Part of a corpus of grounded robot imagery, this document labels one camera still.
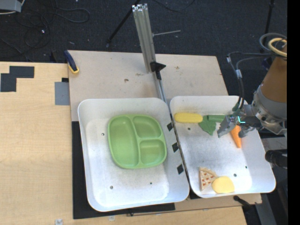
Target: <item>black clip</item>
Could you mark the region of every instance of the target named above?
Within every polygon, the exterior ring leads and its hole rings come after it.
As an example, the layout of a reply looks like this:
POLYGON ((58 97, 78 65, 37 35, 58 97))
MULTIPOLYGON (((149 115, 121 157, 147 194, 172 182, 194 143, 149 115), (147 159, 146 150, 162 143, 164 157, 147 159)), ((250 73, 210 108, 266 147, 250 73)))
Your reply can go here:
POLYGON ((166 67, 166 65, 158 63, 158 62, 151 62, 150 63, 151 71, 156 73, 156 78, 161 80, 160 71, 166 67))
POLYGON ((233 199, 235 201, 238 201, 239 203, 241 203, 243 205, 244 212, 247 212, 247 211, 249 211, 252 208, 251 204, 249 204, 245 200, 241 199, 239 196, 234 196, 233 199))

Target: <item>metal rod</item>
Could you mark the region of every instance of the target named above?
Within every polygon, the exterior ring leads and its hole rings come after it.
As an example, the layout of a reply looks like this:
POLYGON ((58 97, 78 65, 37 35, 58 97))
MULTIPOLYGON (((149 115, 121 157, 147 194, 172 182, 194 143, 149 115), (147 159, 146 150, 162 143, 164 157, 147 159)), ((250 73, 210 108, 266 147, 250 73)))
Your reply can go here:
POLYGON ((162 32, 162 33, 156 33, 156 34, 152 34, 152 36, 157 36, 157 35, 163 35, 163 34, 168 34, 168 33, 174 33, 174 32, 180 32, 181 30, 176 30, 176 31, 172 31, 172 32, 162 32))
POLYGON ((139 4, 137 6, 132 6, 132 10, 146 70, 147 73, 149 73, 152 72, 150 63, 156 61, 156 58, 149 21, 148 6, 147 4, 139 4))

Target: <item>wire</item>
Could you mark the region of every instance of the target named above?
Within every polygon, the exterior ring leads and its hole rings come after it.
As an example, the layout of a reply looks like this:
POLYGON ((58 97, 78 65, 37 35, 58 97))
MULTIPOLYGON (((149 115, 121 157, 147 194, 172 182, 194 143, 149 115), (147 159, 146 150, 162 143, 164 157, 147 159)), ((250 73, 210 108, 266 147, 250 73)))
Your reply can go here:
POLYGON ((273 43, 274 42, 284 42, 285 44, 287 43, 287 41, 285 39, 282 39, 282 38, 273 38, 271 41, 268 42, 268 47, 273 51, 275 52, 276 54, 278 55, 281 55, 283 57, 287 57, 287 53, 286 52, 282 52, 280 50, 278 50, 277 48, 275 48, 273 46, 273 43))
MULTIPOLYGON (((15 15, 15 20, 20 25, 27 27, 27 31, 24 34, 24 42, 27 46, 30 47, 25 52, 21 52, 15 46, 9 44, 8 42, 1 39, 4 43, 9 45, 10 47, 16 49, 19 54, 26 57, 25 53, 29 52, 32 49, 42 48, 47 46, 51 41, 51 28, 50 25, 55 21, 56 17, 61 17, 66 19, 69 22, 73 23, 84 23, 90 19, 90 13, 88 10, 84 8, 76 8, 76 9, 65 9, 58 7, 58 3, 56 0, 37 0, 41 5, 46 9, 44 12, 35 11, 32 9, 27 9, 23 11, 21 14, 17 13, 15 15), (74 20, 67 18, 66 16, 59 14, 58 11, 62 12, 84 12, 86 14, 86 18, 82 20, 74 20)), ((9 56, 9 57, 1 57, 3 58, 12 58, 17 55, 9 56)))
POLYGON ((260 43, 261 47, 263 48, 263 50, 267 52, 266 54, 236 51, 236 52, 230 52, 227 55, 227 62, 231 65, 231 67, 234 70, 234 72, 237 76, 237 79, 238 79, 238 86, 239 86, 238 104, 240 105, 239 109, 243 108, 244 101, 245 101, 245 99, 244 99, 244 95, 245 95, 244 84, 243 84, 241 72, 239 70, 239 65, 242 62, 245 62, 247 60, 258 59, 258 58, 262 58, 262 57, 281 57, 281 58, 286 59, 287 54, 285 52, 279 51, 277 48, 275 48, 272 45, 274 42, 277 42, 277 43, 284 42, 286 44, 287 37, 282 34, 279 34, 279 33, 267 33, 267 34, 262 35, 259 39, 259 43, 260 43), (268 43, 269 48, 267 48, 263 45, 263 40, 264 40, 264 38, 269 37, 269 36, 277 36, 277 38, 274 38, 271 41, 269 41, 269 43, 268 43), (231 56, 233 54, 235 54, 235 55, 238 54, 238 55, 242 55, 242 56, 251 56, 251 57, 238 60, 234 66, 233 62, 232 62, 232 58, 231 58, 231 56))
POLYGON ((171 9, 171 8, 167 7, 165 4, 161 3, 160 1, 157 1, 157 0, 152 0, 152 1, 155 1, 156 3, 160 4, 164 8, 166 8, 166 9, 168 9, 170 11, 173 11, 173 12, 179 12, 179 11, 182 11, 184 9, 187 9, 189 6, 191 6, 195 2, 195 0, 192 0, 192 2, 190 4, 188 4, 186 7, 181 8, 181 9, 171 9))
POLYGON ((12 11, 12 12, 6 12, 6 13, 0 13, 0 15, 6 15, 6 14, 13 14, 13 13, 16 13, 16 11, 12 11))
POLYGON ((281 56, 275 52, 273 52, 271 49, 267 48, 265 45, 263 45, 263 40, 266 38, 266 37, 270 37, 270 36, 276 36, 276 37, 280 37, 284 40, 287 40, 287 37, 280 34, 280 33, 275 33, 275 32, 271 32, 271 33, 266 33, 264 35, 262 35, 260 38, 259 38, 259 44, 260 46, 262 47, 262 49, 270 54, 273 54, 275 56, 281 56))

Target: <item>black square marking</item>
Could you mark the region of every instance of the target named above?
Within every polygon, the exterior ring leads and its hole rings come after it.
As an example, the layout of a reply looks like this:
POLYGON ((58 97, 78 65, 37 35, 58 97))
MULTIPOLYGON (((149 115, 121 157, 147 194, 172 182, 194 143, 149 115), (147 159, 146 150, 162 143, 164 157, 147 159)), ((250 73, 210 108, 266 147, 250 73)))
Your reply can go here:
POLYGON ((178 171, 178 174, 181 174, 184 170, 183 170, 183 166, 182 164, 180 164, 178 167, 177 167, 177 171, 178 171))
POLYGON ((16 92, 18 77, 34 78, 34 67, 9 66, 9 73, 1 74, 0 92, 16 92))
POLYGON ((173 128, 173 125, 172 125, 172 123, 170 122, 170 123, 167 125, 167 127, 168 127, 169 131, 171 131, 171 130, 172 130, 172 128, 173 128))
POLYGON ((173 148, 173 151, 174 152, 176 152, 177 150, 178 150, 178 145, 177 145, 177 143, 174 143, 173 145, 172 145, 172 148, 173 148))

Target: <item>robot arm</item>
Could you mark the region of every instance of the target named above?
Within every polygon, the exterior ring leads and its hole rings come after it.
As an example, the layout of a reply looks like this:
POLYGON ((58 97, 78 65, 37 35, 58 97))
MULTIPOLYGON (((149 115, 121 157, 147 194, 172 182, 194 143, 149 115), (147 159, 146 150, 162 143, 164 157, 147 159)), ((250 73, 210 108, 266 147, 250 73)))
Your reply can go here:
MULTIPOLYGON (((263 82, 254 93, 250 105, 240 105, 240 101, 221 122, 218 137, 229 133, 236 125, 241 127, 240 137, 255 128, 265 128, 276 135, 287 135, 284 123, 287 119, 287 40, 286 37, 274 38, 268 43, 267 51, 275 56, 263 82), (281 50, 273 46, 274 42, 284 43, 281 50)), ((238 80, 241 74, 235 70, 238 80)))

